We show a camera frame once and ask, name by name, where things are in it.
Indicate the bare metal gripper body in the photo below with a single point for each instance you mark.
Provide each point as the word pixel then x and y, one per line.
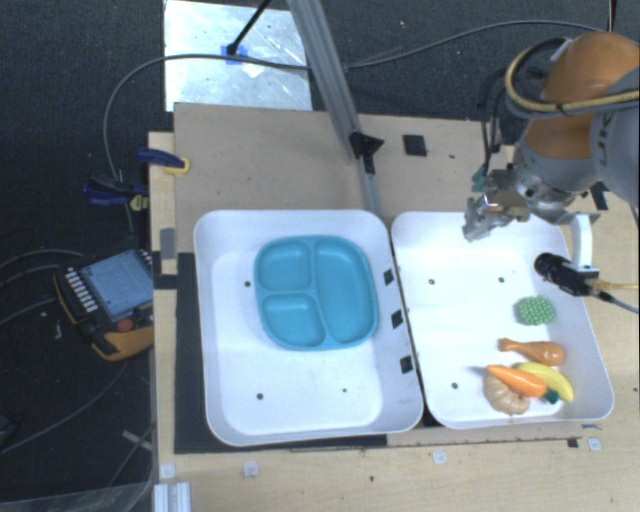
pixel 505 195

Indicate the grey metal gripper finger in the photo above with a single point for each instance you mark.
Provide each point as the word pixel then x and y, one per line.
pixel 486 227
pixel 472 217

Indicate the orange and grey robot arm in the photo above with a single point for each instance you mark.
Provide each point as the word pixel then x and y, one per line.
pixel 575 150

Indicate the green grapes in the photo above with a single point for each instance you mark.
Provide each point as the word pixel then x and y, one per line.
pixel 536 310

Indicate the white plastic tray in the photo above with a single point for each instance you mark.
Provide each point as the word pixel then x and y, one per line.
pixel 465 325
pixel 300 380

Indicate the brown chicken drumstick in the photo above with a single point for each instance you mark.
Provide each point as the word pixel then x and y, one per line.
pixel 542 351

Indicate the orange carrot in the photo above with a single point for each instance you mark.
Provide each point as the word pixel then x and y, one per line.
pixel 520 381

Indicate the yellow banana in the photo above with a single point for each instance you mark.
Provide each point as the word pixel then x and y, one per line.
pixel 557 382

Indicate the blue divided plate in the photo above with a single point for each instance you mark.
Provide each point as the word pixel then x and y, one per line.
pixel 320 295

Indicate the beige croissant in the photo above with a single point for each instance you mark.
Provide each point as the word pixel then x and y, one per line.
pixel 502 399

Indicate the brown cardboard board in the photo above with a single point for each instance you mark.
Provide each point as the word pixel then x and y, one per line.
pixel 280 160

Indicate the black cylinder on white bracket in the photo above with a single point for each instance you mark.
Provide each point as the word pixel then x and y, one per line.
pixel 562 275

